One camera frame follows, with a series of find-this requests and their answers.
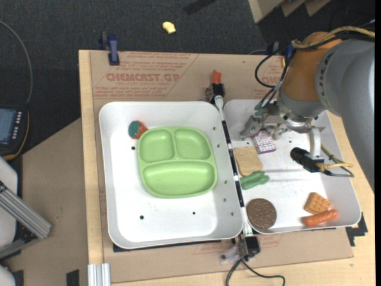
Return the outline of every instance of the green plate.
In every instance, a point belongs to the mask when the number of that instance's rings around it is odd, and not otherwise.
[[[138,141],[140,176],[158,197],[192,197],[212,190],[217,182],[216,160],[207,136],[198,129],[153,128]]]

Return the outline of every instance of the green vegetable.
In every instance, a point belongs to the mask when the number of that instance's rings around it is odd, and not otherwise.
[[[241,185],[243,185],[243,184],[246,184],[248,182],[256,181],[260,177],[262,177],[263,175],[264,175],[264,172],[255,172],[249,176],[245,176],[245,177],[240,178],[239,182],[241,183]]]
[[[241,186],[243,189],[250,189],[250,188],[253,188],[259,184],[265,184],[268,180],[270,180],[270,177],[267,175],[264,175],[255,181],[245,182],[244,184],[241,183]]]

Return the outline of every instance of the black floor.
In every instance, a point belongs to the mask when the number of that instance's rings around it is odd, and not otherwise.
[[[259,24],[248,0],[0,0],[0,20],[24,42],[33,67],[27,151],[80,117],[78,50],[103,30],[129,51],[248,54],[318,30],[375,19],[375,0],[333,0],[310,17],[275,9]],[[164,21],[176,24],[168,37]],[[17,38],[0,25],[0,105],[24,104],[30,76]]]

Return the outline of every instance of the blue clamp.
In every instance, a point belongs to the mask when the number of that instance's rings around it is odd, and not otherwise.
[[[119,66],[119,56],[118,56],[118,39],[115,34],[109,34],[107,36],[107,47],[110,49],[108,54],[108,61],[111,66]]]

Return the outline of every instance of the orange waffle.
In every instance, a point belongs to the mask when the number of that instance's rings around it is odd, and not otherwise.
[[[320,214],[328,210],[331,202],[316,192],[312,192],[308,196],[308,200],[305,203],[304,210],[312,214]]]

